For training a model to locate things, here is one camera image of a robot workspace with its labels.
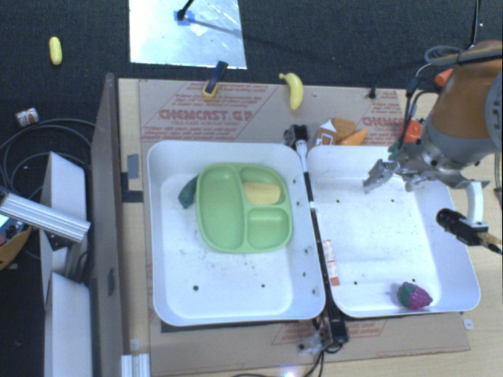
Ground black block with thin wires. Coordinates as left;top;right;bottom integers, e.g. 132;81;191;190
327;315;350;346
284;123;310;146

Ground orange and white packet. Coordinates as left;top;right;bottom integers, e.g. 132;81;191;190
322;239;341;287

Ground black cylinder on white bracket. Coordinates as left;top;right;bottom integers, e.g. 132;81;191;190
435;181;490;247

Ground thin black and white rod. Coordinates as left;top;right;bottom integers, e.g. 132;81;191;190
297;139;343;321

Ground orange and white carton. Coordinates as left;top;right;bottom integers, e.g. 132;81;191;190
314;119;339;147

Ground green divided plate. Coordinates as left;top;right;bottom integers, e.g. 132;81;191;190
195;163;294;255

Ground small yellow oblong toy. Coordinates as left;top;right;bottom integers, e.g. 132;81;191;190
48;36;64;66

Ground purple and green toy berry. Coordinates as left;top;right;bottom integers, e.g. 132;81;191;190
396;281;434;311

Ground yellow banana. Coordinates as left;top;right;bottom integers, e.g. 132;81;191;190
278;71;305;111

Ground dark green toy vegetable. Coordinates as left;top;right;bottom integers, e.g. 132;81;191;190
178;175;200;210

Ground brown cardboard board red print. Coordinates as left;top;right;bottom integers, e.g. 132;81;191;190
117;77;472;377

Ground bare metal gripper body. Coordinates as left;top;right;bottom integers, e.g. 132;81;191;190
394;146;473;189

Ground yellow toy bread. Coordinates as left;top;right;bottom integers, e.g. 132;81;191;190
241;181;282;206

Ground orange carrot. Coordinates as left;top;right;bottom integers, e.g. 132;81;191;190
339;128;369;147

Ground small brown and white can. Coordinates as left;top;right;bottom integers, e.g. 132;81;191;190
15;107;40;127

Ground white plastic tray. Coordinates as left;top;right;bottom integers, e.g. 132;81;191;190
306;145;482;319
146;139;327;327

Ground orange biscuit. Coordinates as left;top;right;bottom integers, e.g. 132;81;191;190
331;116;357;140

